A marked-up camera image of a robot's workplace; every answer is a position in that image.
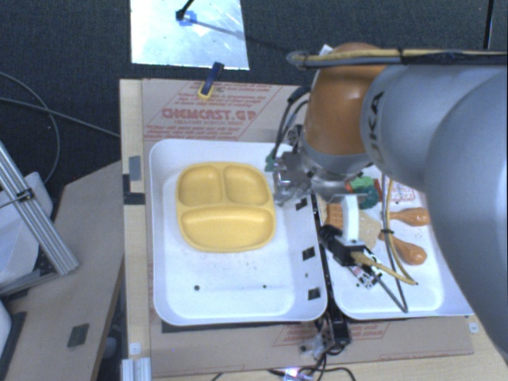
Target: table surface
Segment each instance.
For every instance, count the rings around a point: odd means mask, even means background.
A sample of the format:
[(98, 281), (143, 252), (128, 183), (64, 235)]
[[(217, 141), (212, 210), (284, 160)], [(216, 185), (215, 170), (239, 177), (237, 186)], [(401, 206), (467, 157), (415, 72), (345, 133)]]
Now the table surface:
[[(97, 378), (123, 274), (121, 196), (120, 163), (65, 187), (55, 227), (79, 267), (7, 303), (27, 314), (6, 381)], [(68, 348), (85, 324), (84, 343)]]
[[(122, 171), (129, 173), (129, 157), (143, 154), (141, 81), (121, 81), (121, 131), (122, 131)], [(130, 183), (131, 192), (144, 192), (144, 178)], [(125, 222), (125, 275), (127, 294), (127, 327), (129, 339), (129, 358), (150, 357), (150, 332), (148, 312), (148, 273), (146, 264), (146, 228), (144, 206), (127, 205), (124, 208)], [(445, 356), (417, 360), (385, 361), (363, 364), (347, 364), (357, 380), (408, 380), (418, 381), (436, 379), (508, 379), (508, 367), (496, 351), (476, 316), (468, 319), (478, 325), (479, 331), (471, 334), (475, 353), (470, 356)], [(207, 381), (210, 375), (157, 378), (163, 380)], [(276, 379), (266, 371), (227, 373), (220, 380)], [(326, 373), (324, 380), (348, 379), (343, 371)]]

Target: blue object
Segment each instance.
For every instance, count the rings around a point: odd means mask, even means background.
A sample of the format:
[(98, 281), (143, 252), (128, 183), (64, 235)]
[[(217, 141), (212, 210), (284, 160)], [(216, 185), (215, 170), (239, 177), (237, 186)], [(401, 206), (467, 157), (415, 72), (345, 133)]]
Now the blue object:
[(185, 18), (183, 20), (179, 20), (178, 24), (181, 27), (188, 27), (188, 26), (191, 26), (192, 23), (195, 23), (197, 20), (198, 20), (198, 15), (194, 11), (188, 10), (186, 12)]
[(208, 78), (199, 88), (198, 96), (203, 99), (208, 99), (212, 94), (213, 84), (216, 80), (221, 78), (222, 71), (224, 70), (224, 64), (220, 62), (214, 62)]

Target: white tray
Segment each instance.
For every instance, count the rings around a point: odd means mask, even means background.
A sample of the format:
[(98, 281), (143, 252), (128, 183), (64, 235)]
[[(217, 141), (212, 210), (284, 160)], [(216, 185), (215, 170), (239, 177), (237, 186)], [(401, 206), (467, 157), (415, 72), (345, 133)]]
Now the white tray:
[[(312, 321), (325, 311), (325, 281), (309, 198), (298, 211), (295, 202), (276, 206), (275, 235), (257, 250), (201, 252), (179, 231), (175, 189), (183, 169), (217, 161), (250, 164), (263, 171), (272, 148), (265, 143), (171, 139), (150, 151), (154, 304), (166, 322)], [(266, 176), (273, 189), (271, 174)], [(314, 248), (315, 256), (304, 260), (302, 252), (308, 248)]]
[[(364, 174), (381, 180), (381, 174), (376, 167), (365, 169)], [(409, 207), (425, 207), (425, 197), (422, 194), (407, 187), (400, 187), (399, 185), (397, 187), (407, 195), (407, 198), (414, 196), (414, 200), (402, 199), (398, 205), (392, 202), (392, 211)], [(372, 209), (365, 210), (365, 212), (374, 219), (380, 220), (380, 203)], [(417, 286), (401, 283), (409, 312), (404, 314), (379, 284), (374, 285), (371, 289), (357, 286), (356, 277), (347, 268), (341, 267), (332, 258), (331, 253), (327, 251), (333, 293), (342, 312), (357, 320), (472, 314), (473, 310), (453, 278), (437, 245), (431, 227), (429, 225), (412, 227), (401, 221), (391, 220), (391, 229), (394, 230), (395, 236), (401, 240), (420, 245), (427, 252), (427, 260), (422, 265), (405, 265), (408, 273), (418, 282)], [(383, 264), (390, 266), (384, 241), (377, 240), (372, 251)], [(400, 299), (393, 277), (383, 275), (383, 279), (391, 291)]]

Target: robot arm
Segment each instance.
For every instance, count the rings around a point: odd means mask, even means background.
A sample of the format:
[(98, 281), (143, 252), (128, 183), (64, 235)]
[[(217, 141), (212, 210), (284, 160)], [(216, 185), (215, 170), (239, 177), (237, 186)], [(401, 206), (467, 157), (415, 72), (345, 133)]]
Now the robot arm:
[(506, 53), (494, 65), (372, 62), (318, 72), (298, 151), (278, 160), (275, 200), (297, 174), (330, 200), (370, 163), (426, 193), (441, 251), (508, 360)]

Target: yellow plate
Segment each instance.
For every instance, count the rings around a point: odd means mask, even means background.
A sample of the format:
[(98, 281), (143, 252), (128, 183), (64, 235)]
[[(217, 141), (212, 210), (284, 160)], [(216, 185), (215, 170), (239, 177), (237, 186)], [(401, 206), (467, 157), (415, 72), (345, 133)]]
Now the yellow plate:
[(208, 252), (263, 247), (275, 234), (275, 208), (264, 175), (247, 164), (195, 164), (176, 183), (176, 213), (187, 243)]

